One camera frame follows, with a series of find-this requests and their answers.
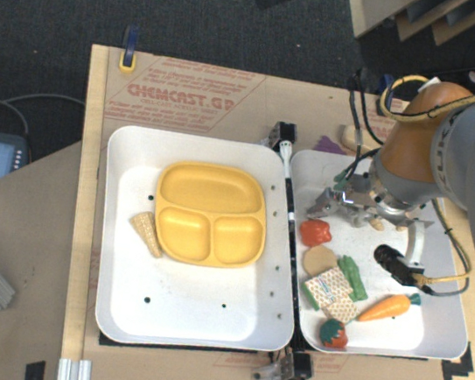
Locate orange carrot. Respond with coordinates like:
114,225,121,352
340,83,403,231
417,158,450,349
356,284,423,332

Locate white plastic tray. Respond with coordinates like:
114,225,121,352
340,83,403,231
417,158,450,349
79,122,322,369
262,145,475,375

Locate thin black and white rod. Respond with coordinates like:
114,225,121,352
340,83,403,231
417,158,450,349
250,139,330,350

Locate beige patterned cracker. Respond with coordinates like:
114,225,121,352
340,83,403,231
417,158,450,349
321,293,362,327

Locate black cylinder on white bracket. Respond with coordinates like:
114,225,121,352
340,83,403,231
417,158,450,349
369,215,433,289

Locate tan round biscuit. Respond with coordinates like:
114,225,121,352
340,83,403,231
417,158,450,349
300,242,341,281

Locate red strawberry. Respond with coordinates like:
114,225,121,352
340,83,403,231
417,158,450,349
316,316,353,352

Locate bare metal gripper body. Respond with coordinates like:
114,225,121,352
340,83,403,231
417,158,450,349
332,172,427,229

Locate red bell pepper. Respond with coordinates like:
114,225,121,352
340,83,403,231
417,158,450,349
297,216,335,250

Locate white and green patterned carton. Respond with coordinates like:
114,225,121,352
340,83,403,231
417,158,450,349
299,262,357,317

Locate brown cardboard board red print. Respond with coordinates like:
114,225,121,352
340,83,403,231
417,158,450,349
58,46,475,380

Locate yellow divided plate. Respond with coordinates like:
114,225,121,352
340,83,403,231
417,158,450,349
145,156,277,276

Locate beige toy bread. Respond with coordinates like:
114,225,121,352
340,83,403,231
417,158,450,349
336,123,385,157

